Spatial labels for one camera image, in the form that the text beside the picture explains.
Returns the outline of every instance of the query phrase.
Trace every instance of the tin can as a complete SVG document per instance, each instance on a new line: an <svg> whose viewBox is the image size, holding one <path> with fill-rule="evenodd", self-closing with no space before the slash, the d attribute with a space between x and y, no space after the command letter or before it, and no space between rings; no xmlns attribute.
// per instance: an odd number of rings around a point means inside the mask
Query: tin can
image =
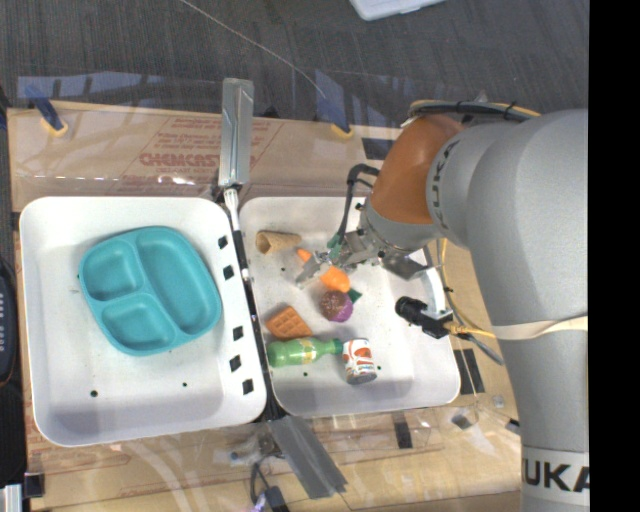
<svg viewBox="0 0 640 512"><path fill-rule="evenodd" d="M349 384L364 384L378 376L371 357L369 340L366 338L354 338L347 341L342 349L342 359Z"/></svg>

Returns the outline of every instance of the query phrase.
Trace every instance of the teal plate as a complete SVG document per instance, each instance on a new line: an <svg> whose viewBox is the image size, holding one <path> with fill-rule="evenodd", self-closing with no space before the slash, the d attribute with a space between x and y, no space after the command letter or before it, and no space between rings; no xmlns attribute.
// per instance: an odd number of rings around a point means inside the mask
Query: teal plate
<svg viewBox="0 0 640 512"><path fill-rule="evenodd" d="M127 354L174 349L220 319L215 282L175 229L141 228L100 242L82 257L79 278L98 325Z"/></svg>

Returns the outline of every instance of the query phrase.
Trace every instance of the brown cylinder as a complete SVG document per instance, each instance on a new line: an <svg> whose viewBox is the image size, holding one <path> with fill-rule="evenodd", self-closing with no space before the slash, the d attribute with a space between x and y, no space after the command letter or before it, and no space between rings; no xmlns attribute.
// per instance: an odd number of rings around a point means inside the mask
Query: brown cylinder
<svg viewBox="0 0 640 512"><path fill-rule="evenodd" d="M441 115L420 117L394 142L371 192L371 206L382 217L407 224L432 224L427 208L427 174L440 148L462 130Z"/></svg>

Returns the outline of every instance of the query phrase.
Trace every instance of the white strap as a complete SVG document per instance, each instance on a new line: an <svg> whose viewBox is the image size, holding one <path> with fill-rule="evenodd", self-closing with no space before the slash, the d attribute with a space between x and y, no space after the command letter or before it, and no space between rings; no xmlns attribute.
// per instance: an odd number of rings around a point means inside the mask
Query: white strap
<svg viewBox="0 0 640 512"><path fill-rule="evenodd" d="M494 325L493 333L501 340L530 340L556 331L588 331L589 316L579 316L568 320L543 320L517 325Z"/></svg>

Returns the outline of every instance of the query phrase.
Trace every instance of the orange carrot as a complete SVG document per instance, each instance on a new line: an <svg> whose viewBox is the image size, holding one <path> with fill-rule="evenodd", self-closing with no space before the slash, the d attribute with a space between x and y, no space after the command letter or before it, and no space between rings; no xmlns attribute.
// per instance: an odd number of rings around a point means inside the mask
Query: orange carrot
<svg viewBox="0 0 640 512"><path fill-rule="evenodd" d="M311 253L301 247L296 250L296 253L305 263L311 258ZM320 281L330 290L338 290L342 293L347 293L351 288L349 276L333 265L320 276Z"/></svg>

